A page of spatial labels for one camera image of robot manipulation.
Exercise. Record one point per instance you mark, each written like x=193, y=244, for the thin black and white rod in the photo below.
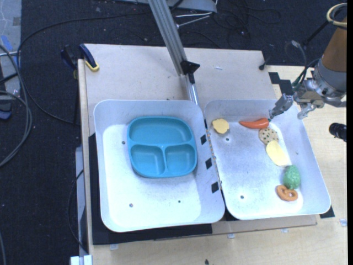
x=194, y=92

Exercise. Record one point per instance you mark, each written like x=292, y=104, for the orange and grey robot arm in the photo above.
x=335, y=51

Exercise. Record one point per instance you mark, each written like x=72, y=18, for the beige biscuit with green dots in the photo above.
x=267, y=135

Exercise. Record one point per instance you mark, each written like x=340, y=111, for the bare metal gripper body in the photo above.
x=317, y=92

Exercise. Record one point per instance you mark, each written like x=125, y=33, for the orange carrot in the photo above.
x=255, y=123

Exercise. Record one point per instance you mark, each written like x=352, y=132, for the green broccoli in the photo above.
x=291, y=177

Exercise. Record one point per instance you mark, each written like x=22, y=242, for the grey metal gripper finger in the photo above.
x=281, y=105
x=305, y=110

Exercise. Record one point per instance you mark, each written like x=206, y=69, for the yellow oval slice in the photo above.
x=277, y=153

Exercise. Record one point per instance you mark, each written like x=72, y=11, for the white plastic tray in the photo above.
x=248, y=175
x=154, y=200

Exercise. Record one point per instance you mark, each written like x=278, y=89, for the black cylinder on white bracket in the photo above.
x=338, y=131

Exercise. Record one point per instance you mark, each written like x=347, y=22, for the yellow toy chip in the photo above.
x=220, y=126

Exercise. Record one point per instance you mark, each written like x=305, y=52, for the blue divided plate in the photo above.
x=161, y=145

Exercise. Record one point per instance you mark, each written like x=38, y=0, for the orange pretzel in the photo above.
x=286, y=193

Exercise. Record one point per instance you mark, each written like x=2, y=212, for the pale wood board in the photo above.
x=138, y=76

